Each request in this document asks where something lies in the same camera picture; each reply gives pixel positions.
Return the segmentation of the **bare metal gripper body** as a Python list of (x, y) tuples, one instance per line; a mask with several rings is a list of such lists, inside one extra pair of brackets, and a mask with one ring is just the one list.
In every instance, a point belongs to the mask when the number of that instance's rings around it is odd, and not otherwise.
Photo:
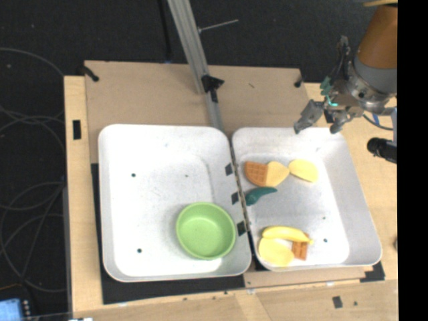
[(369, 86), (358, 75), (323, 81), (324, 110), (333, 119), (353, 119), (365, 112), (377, 116), (389, 116), (395, 106), (388, 106), (394, 94), (382, 93)]

